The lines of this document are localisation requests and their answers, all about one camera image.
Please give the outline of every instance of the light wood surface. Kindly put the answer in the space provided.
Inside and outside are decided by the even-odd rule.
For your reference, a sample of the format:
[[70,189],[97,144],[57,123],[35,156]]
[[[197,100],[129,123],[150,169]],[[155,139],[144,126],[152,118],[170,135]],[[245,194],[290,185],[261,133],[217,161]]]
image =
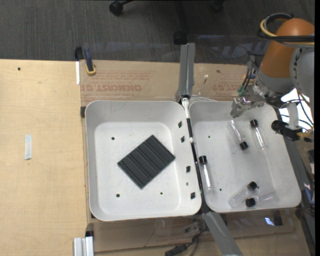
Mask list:
[[75,62],[0,65],[0,255],[72,255],[87,225]]

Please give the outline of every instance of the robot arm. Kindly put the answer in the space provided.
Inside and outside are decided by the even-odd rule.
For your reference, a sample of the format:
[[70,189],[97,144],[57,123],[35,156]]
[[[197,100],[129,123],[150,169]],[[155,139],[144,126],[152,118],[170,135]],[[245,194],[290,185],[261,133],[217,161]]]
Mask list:
[[[285,19],[285,22],[272,34],[268,31],[267,24],[278,19]],[[231,116],[239,117],[244,111],[262,107],[265,103],[277,109],[288,108],[289,113],[294,113],[294,109],[289,107],[290,103],[283,102],[281,98],[296,88],[302,97],[309,97],[314,119],[315,27],[306,20],[276,13],[261,22],[259,33],[261,31],[267,36],[259,37],[270,39],[270,44],[259,67],[251,56],[248,72],[238,90],[239,96],[233,99]],[[298,134],[290,135],[288,139],[298,140],[301,129],[295,129],[298,124],[293,125],[292,122],[290,125],[276,122],[272,124],[272,129],[278,132],[280,127],[288,125],[286,129]]]

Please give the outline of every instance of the transparent bottle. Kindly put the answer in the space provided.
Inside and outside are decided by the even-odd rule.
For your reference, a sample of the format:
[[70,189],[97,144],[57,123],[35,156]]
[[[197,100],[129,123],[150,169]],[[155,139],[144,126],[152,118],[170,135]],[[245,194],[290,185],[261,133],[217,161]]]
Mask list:
[[237,192],[235,192],[228,200],[229,205],[232,208],[237,208],[247,198],[251,197],[254,190],[258,187],[257,183],[251,181],[248,185],[242,186]]
[[237,124],[235,120],[230,120],[227,123],[227,128],[232,134],[232,137],[234,138],[235,142],[240,146],[242,150],[247,149],[249,146],[246,142],[246,136],[243,130],[240,128],[240,126]]
[[247,207],[267,205],[279,201],[279,196],[276,190],[271,190],[262,194],[253,195],[245,200]]
[[213,192],[215,190],[212,175],[208,165],[207,157],[202,155],[199,157],[199,167],[202,179],[202,187],[204,191]]
[[252,130],[252,136],[255,141],[255,144],[258,149],[264,149],[267,145],[265,143],[265,140],[262,136],[261,129],[259,128],[258,121],[256,119],[253,119],[250,121],[251,130]]

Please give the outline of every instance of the white plastic tray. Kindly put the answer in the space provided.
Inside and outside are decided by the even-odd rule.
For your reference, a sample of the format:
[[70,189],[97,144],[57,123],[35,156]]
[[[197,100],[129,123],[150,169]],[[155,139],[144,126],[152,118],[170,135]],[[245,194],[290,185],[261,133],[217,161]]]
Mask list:
[[[98,100],[86,107],[85,122],[89,205],[97,219],[189,216],[199,211],[199,183],[181,105],[173,101]],[[151,135],[175,160],[140,189],[117,162]]]
[[[227,130],[231,103],[196,101],[189,107],[196,153],[206,155],[213,176],[215,193],[205,194],[206,203],[215,212],[242,212],[248,210],[296,207],[301,202],[301,191],[289,158],[283,136],[271,129],[277,120],[274,109],[265,105],[247,110],[235,118],[246,136],[249,148],[241,150]],[[250,120],[256,119],[267,144],[263,152],[256,148],[251,134]],[[258,193],[275,189],[279,201],[247,208],[228,204],[229,197],[241,186],[255,181]]]

